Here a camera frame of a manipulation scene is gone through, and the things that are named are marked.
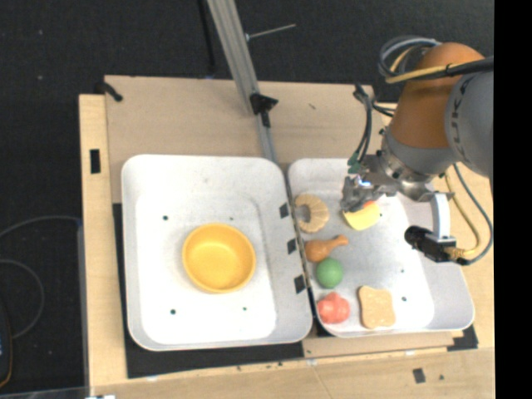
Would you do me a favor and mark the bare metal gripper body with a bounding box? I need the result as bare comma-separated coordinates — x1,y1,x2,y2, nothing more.
360,152,436,203

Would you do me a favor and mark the yellow cheese wedge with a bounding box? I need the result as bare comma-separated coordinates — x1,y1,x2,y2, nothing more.
341,200,382,232

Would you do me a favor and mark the brown chicken drumstick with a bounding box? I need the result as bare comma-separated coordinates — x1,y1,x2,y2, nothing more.
303,234,350,264

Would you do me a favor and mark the white plastic tray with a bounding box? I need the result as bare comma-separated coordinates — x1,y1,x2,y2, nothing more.
286,158,476,339
121,154,314,352

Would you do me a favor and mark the green ball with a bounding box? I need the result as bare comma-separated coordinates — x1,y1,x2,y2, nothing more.
315,257,345,289

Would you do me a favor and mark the beige bread slice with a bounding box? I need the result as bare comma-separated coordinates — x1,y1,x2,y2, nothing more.
357,285,397,331

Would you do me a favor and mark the red tomato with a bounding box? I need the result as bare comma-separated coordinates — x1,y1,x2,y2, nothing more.
316,292,352,325

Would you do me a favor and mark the yellow bowl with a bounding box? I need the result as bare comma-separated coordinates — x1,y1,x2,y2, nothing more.
181,222,258,295

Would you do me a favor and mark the brown cardboard board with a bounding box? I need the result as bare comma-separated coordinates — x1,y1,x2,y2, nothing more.
102,75,466,359

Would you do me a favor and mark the beige ring biscuit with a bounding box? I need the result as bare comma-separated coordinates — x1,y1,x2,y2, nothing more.
293,193,331,234

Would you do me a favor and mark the black cylinder on white bracket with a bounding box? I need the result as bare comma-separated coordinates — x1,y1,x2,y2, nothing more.
404,192,458,264

